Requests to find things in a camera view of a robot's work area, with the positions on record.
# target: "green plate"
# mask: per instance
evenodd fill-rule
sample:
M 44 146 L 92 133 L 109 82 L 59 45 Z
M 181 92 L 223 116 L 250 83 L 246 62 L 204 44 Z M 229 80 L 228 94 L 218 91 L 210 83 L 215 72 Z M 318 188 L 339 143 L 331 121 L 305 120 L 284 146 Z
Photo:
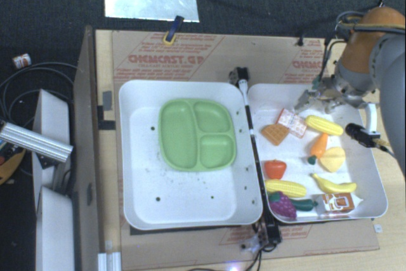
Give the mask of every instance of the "green plate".
M 236 155 L 227 109 L 210 100 L 166 102 L 159 112 L 159 145 L 166 163 L 180 171 L 214 171 Z

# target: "toy cucumber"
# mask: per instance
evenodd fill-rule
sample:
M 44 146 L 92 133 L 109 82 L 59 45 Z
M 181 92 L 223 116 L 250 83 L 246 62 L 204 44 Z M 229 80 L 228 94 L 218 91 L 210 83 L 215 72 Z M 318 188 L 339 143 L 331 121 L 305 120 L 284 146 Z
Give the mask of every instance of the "toy cucumber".
M 311 211 L 315 206 L 317 206 L 317 202 L 311 199 L 303 199 L 303 200 L 292 200 L 291 202 L 296 210 L 300 211 Z

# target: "white block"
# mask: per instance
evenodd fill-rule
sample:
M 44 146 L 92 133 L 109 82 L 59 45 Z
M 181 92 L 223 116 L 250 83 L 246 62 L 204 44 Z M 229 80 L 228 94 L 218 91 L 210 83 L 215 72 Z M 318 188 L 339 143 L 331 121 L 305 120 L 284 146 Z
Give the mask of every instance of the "white block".
M 37 213 L 36 270 L 72 271 L 74 269 L 72 201 L 43 187 Z
M 39 92 L 32 130 L 54 140 L 70 143 L 69 108 L 67 103 L 42 89 Z M 65 184 L 62 184 L 62 179 L 68 169 L 70 169 L 70 158 L 65 164 L 60 163 L 57 167 L 42 169 L 36 154 L 32 154 L 36 206 L 38 205 L 39 191 L 42 186 L 52 188 L 57 192 L 63 192 L 67 177 L 65 177 Z

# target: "toy banana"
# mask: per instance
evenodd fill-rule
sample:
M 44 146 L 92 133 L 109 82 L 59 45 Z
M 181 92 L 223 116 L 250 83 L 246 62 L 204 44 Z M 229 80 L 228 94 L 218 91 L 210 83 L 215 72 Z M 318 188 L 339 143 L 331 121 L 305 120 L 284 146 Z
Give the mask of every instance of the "toy banana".
M 316 173 L 312 174 L 312 177 L 317 181 L 318 187 L 320 187 L 325 193 L 351 193 L 357 188 L 357 184 L 353 182 L 336 184 L 325 178 L 319 177 Z

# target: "toy carrot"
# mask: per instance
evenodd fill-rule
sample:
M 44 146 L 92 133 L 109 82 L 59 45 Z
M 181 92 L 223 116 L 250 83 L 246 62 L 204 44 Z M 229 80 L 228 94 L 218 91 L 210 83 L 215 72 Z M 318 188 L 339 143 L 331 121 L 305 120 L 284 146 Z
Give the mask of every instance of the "toy carrot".
M 316 163 L 316 159 L 319 159 L 325 153 L 325 148 L 327 147 L 327 140 L 329 139 L 329 135 L 327 133 L 322 133 L 314 143 L 314 145 L 310 149 L 310 157 L 308 158 L 309 164 L 314 165 Z

